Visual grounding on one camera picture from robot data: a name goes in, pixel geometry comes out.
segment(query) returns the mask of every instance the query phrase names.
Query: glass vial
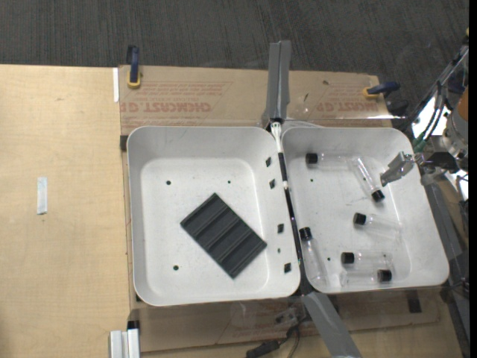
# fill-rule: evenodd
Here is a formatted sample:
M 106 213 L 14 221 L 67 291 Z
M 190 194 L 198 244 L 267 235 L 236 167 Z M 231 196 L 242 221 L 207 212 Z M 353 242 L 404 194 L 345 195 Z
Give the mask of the glass vial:
M 373 235 L 387 237 L 389 239 L 400 238 L 402 225 L 398 221 L 387 219 L 375 213 L 355 213 L 353 224 L 356 230 L 372 233 Z
M 393 274 L 389 269 L 342 271 L 341 286 L 378 286 L 390 283 Z
M 371 195 L 375 202 L 382 201 L 385 196 L 382 193 L 380 186 L 374 181 L 369 173 L 369 169 L 363 163 L 361 157 L 351 157 L 348 159 L 350 168 L 355 173 L 355 176 L 358 178 L 363 190 Z
M 393 265 L 393 256 L 387 252 L 362 251 L 343 252 L 341 264 L 346 269 L 367 270 L 372 267 L 389 269 Z
M 318 243 L 308 227 L 300 229 L 303 262 L 306 276 L 313 286 L 326 285 L 326 269 L 318 251 Z

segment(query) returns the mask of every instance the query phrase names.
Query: black cap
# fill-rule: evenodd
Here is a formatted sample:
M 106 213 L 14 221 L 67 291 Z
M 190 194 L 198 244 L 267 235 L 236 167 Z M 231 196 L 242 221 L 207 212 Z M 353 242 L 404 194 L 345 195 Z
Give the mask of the black cap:
M 393 278 L 393 274 L 389 269 L 378 270 L 378 281 L 380 283 L 389 283 Z
M 341 254 L 341 264 L 354 264 L 355 254 L 353 252 L 343 252 Z
M 359 212 L 355 213 L 355 217 L 353 218 L 353 223 L 357 225 L 365 225 L 366 215 Z
M 385 198 L 385 194 L 382 193 L 380 189 L 376 190 L 371 194 L 373 196 L 374 201 L 377 203 L 378 201 L 381 201 L 382 199 Z
M 301 228 L 298 232 L 300 232 L 300 238 L 302 240 L 309 240 L 312 236 L 312 231 L 308 227 Z
M 318 163 L 318 154 L 307 154 L 305 156 L 305 161 L 308 164 L 316 164 Z

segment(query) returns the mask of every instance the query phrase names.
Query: dark gray floor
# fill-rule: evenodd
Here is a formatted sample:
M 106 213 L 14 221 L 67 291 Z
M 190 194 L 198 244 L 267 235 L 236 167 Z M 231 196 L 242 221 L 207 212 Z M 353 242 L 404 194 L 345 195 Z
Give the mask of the dark gray floor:
M 416 104 L 458 50 L 469 0 L 0 0 L 0 63 L 267 69 L 289 39 L 292 69 L 398 81 Z

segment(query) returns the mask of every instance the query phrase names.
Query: white tray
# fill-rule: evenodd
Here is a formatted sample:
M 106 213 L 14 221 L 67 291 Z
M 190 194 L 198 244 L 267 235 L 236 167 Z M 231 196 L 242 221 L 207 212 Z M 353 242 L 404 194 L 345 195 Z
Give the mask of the white tray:
M 390 128 L 290 128 L 282 144 L 298 228 L 310 227 L 319 241 L 329 276 L 325 293 L 436 286 L 449 275 L 449 264 L 417 168 L 382 189 L 378 204 L 362 189 L 344 162 L 361 156 L 379 182 L 387 164 L 400 151 L 413 154 L 406 136 Z M 324 154 L 317 165 L 305 163 L 306 153 Z M 401 242 L 356 230 L 356 212 L 375 213 L 402 225 Z M 394 259 L 393 280 L 380 286 L 342 287 L 343 251 L 384 251 Z
M 269 133 L 144 127 L 131 133 L 127 151 L 134 286 L 144 302 L 168 306 L 282 298 L 297 290 L 300 270 L 277 147 Z M 273 179 L 277 183 L 271 189 Z M 180 226 L 214 192 L 268 244 L 235 279 Z M 284 224 L 282 233 L 278 224 Z M 288 263 L 291 270 L 285 273 Z

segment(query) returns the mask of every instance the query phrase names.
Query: white strip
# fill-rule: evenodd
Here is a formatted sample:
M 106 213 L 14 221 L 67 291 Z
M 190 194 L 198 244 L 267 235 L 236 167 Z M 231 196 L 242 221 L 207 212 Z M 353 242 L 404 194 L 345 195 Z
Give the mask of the white strip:
M 48 178 L 37 179 L 37 215 L 48 212 Z
M 119 69 L 113 68 L 114 102 L 119 102 Z

